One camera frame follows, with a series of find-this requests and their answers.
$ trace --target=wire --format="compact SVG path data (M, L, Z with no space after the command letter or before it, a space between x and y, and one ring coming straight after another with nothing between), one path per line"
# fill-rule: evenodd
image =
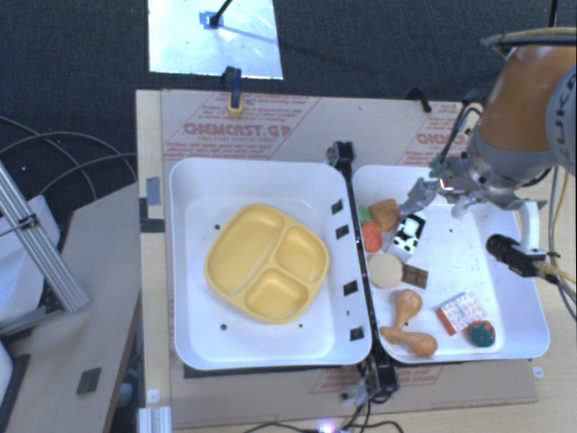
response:
M560 211L559 209L563 204L563 200L564 200L564 196L565 196L564 190L566 189L566 181L568 180L567 172L565 172L566 181L563 182L563 187L561 190L559 204L557 205L557 208L555 209L554 208L555 207L554 201L555 201L555 193L556 193L556 189L557 189L558 178L559 178L559 167L555 167L554 173L553 173L553 182L551 183L551 195L549 197L550 202L549 202L548 241L549 241L549 250L551 252L555 252L555 249L554 249L555 228L556 228L556 222L559 219L559 211ZM549 262L553 266L556 266L556 260L555 260L555 257L553 255L550 256ZM567 299L567 297L569 297L569 298L571 298L573 303L577 303L577 299L575 298L575 292L573 290L571 290L571 288L564 281L563 278L559 278L558 276L554 276L554 277L556 278L557 289L559 290L559 293L561 294L563 304L567 308L567 311L569 311L569 314L572 316L572 318L575 321L577 321L577 313L575 312L575 310L573 310L571 303Z
M557 25L557 5L559 0L551 0L551 9L549 10L549 27Z
M369 424L369 417L371 416L371 404L382 404L382 402L369 401L367 406L367 414L366 414L367 417L365 418L364 422L362 424L351 423L350 425L348 425L347 428L360 428L361 431L359 431L359 433L363 433L365 429L384 427L385 425L392 425L397 429L398 433L405 433L403 428L396 421L393 420L383 420L382 422Z
M481 117L481 110L474 107L474 106L465 106L459 111L459 115L457 116L457 118L454 121L453 129L451 130L451 133L449 134L449 139L447 140L447 143L444 146L443 150L439 153L439 155L435 159L435 162L438 162L438 165L443 164L444 160L447 157L447 154L449 153L449 150L451 149L451 145L453 144L454 139L456 138L457 134L459 133L459 131L463 127L463 124L465 123L467 116L471 112L474 112L479 117Z
M111 144L107 143L106 141L103 141L99 138L96 138L95 136L92 136L90 134L82 134L82 133L78 133L78 132L47 132L44 134L35 134L34 136L28 136L27 138L23 138L20 141L12 143L12 144L6 146L4 149L0 150L0 155L2 155L5 152L10 151L11 149L13 149L16 146L19 146L19 145L24 144L24 143L28 143L30 141L45 139L49 136L61 136L61 135L83 138L83 139L91 141L93 143L100 144L101 146L105 147L108 151L114 152L116 155L120 154L120 151L118 151L113 145L111 145ZM126 163L126 166L128 167L128 170L131 172L134 180L137 180L136 173L134 172L134 168L130 164L130 162L128 162L126 159L124 159L124 163Z
M551 167L544 170L538 177L533 178L532 180L528 181L523 185L523 188L530 188L531 186L535 186L536 184L540 183L545 179L545 177L551 172Z
M37 135L39 134L38 132L36 132L35 130L33 130L32 128L21 124L20 122L16 122L15 120L9 119L7 117L4 117L2 115L0 115L0 122L4 122L5 124L9 124L11 126L14 126L20 130L24 130L25 132L29 133L29 134L33 134L33 135ZM55 142L53 142L52 140L47 140L44 139L44 141L49 144L50 146L52 146L53 148L55 148L58 152L60 152L64 157L66 157L69 161L71 161L74 165L79 165L78 161L72 157L72 155L70 153L68 153L63 147L57 145ZM92 182L92 180L90 179L90 177L88 176L88 174L83 170L82 171L82 176L84 176L84 179L87 182L87 185L90 187L90 192L92 193L92 198L93 200L97 200L98 199L98 195L96 194L96 189L94 187L94 184Z
M533 266L535 266L535 268L542 274L559 276L561 278L566 279L569 282L572 282L573 284L577 283L575 281L575 278L571 274L561 270L560 268L558 268L553 264L549 264L546 262L533 262Z
M379 394L378 394L374 398L371 399L371 402L373 404L384 404L385 402L387 402L390 399L392 394L393 394L392 392L387 393L384 398L379 398Z
M348 422L346 422L346 423L341 427L342 430L347 430L347 429L349 429L349 428L351 427L351 425L354 423L354 421L357 420L357 419L359 418L359 416L361 415L361 411L362 411L362 408L363 408L363 407L364 407L364 404L361 404L361 405L357 408L357 410L354 412L354 414L353 414L353 416L351 417L351 419L350 419Z
M289 429L291 431L296 431L298 433L318 433L318 430L316 430L316 429L301 429L301 428L293 427L292 425L286 425L284 423L278 423L278 422L263 423L262 425L259 425L257 427L247 429L243 433L252 433L253 431L259 431L259 430L262 430L262 429L265 429L268 427L285 428L285 429Z
M364 429L384 427L385 425L392 425L397 429L398 433L405 433L405 430L393 420L383 420L382 422L371 423L370 425L364 426ZM351 427L360 428L361 425L351 425Z
M90 165L94 165L96 163L101 163L104 161L111 161L112 159L125 159L127 157L134 157L135 155L136 154L134 152L128 152L126 154L108 155L106 157L101 157L100 159L94 159L93 161L88 161L88 162L82 163L82 164L78 165L77 167L74 167L73 169L65 171L60 176L58 176L57 178L52 180L50 183L48 183L44 187L44 189L42 191L40 191L40 193L38 195L41 196L42 194L44 194L48 189L50 189L56 183L58 183L59 181L61 181L65 177L67 177L70 173L74 173L75 171L82 170L82 169L89 167Z

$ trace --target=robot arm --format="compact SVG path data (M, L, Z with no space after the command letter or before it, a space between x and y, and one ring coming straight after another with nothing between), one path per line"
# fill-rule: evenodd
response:
M444 195L518 209L515 190L554 165L575 174L575 47L513 49L472 132L444 162Z

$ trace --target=metal rod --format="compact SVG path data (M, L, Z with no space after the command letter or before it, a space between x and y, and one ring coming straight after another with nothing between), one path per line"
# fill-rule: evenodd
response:
M40 225L19 229L32 211L6 167L0 162L0 212L11 228L16 228L24 248L46 278L59 303L66 311L76 311L88 303L88 296L74 281L68 266Z
M40 324L42 321L58 316L62 312L61 309L52 311L51 313L46 312L46 307L41 306L30 313L17 318L15 321L9 322L0 327L0 336L11 336L17 334L27 328L34 327Z
M11 229L8 229L8 231L4 231L3 233L0 233L0 237L2 237L3 235L9 235L10 233L13 233L14 231L16 231L16 229L20 229L21 227L25 227L25 226L33 226L33 224L30 220L24 221L20 225L15 226Z
M551 0L551 11L549 12L549 27L557 25L557 4L559 0Z
M213 16L211 16L208 19L210 27L213 27L213 28L218 27L218 22L220 21L221 16L226 11L226 8L228 8L228 5L230 5L232 1L233 0L226 0L223 3L223 5L220 7L220 10L218 10L218 12L216 14L214 14Z

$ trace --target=yellow plate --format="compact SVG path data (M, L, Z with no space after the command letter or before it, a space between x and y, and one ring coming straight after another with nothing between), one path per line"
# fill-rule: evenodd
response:
M205 276L222 297L271 324L298 317L325 279L320 238L275 207L250 204L226 223L205 258Z

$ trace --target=dark carpet floor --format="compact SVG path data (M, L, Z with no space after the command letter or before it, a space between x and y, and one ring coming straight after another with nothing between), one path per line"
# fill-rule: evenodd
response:
M273 0L284 80L247 80L254 92L431 99L488 91L502 65L483 36L544 27L551 0ZM576 24L577 0L559 0L558 25ZM139 88L217 89L218 78L150 73L147 0L0 0L0 115L33 130L91 134L135 152ZM27 197L71 163L0 121L0 159ZM100 144L59 136L78 161ZM132 181L119 161L87 170L99 197ZM78 172L46 196L59 222L92 198Z

